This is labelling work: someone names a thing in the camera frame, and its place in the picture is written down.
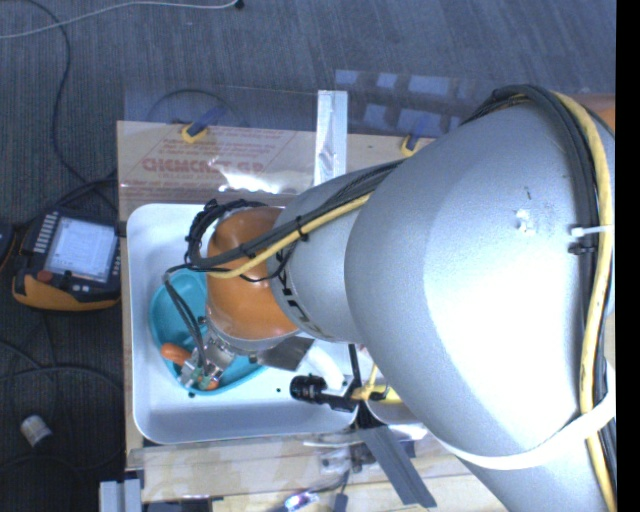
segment display screen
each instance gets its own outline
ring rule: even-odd
[[[110,226],[61,217],[45,269],[106,283],[117,241]]]

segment gray carpet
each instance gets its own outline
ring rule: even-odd
[[[52,23],[43,7],[64,20],[115,4],[3,0],[0,35]],[[351,131],[404,134],[426,113],[439,135],[500,85],[614,93],[616,10],[613,0],[246,0],[114,10],[64,27],[69,52],[61,29],[0,39],[0,222],[21,225],[109,175],[120,119],[192,120],[220,103],[223,124],[313,130],[316,91],[340,89]],[[103,194],[73,206],[115,217],[115,189]],[[98,482],[122,477],[120,310],[43,315],[13,300],[10,273],[0,276],[0,510],[97,510]],[[12,377],[36,364],[98,373]],[[18,430],[31,413],[54,432],[38,459]]]

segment blue plate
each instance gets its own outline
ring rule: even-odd
[[[205,302],[207,299],[207,285],[205,274],[203,272],[191,272],[190,270],[179,270],[171,277],[171,284],[176,291],[187,302],[193,314],[201,316],[205,312]],[[189,334],[187,326],[182,321],[180,313],[173,304],[169,293],[164,285],[156,290],[151,299],[151,307],[149,308],[149,326],[153,341],[158,350],[165,343],[173,343],[191,352],[195,343]],[[201,332],[206,332],[206,326],[201,327]],[[176,383],[184,389],[198,395],[214,396],[239,386],[246,382],[261,371],[264,367],[256,363],[250,363],[249,358],[245,356],[237,356],[229,368],[225,370],[220,379],[220,386],[213,391],[203,391],[196,387],[183,386],[178,377],[180,376],[179,367],[171,361],[164,360],[167,368],[175,377]]]

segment orange handle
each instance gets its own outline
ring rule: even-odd
[[[160,347],[160,354],[165,359],[173,361],[180,367],[184,366],[184,363],[191,359],[191,352],[173,343],[165,343],[162,345],[162,347]],[[220,383],[217,380],[212,380],[209,382],[206,390],[213,391],[219,386],[219,384]]]

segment robotic arm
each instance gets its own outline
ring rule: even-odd
[[[511,86],[413,157],[312,188],[281,212],[211,203],[184,265],[208,273],[205,373],[215,380],[235,354],[300,334],[363,344],[509,510],[614,510],[611,415],[549,448],[607,396],[614,154],[597,116]],[[542,460],[515,462],[545,447]]]

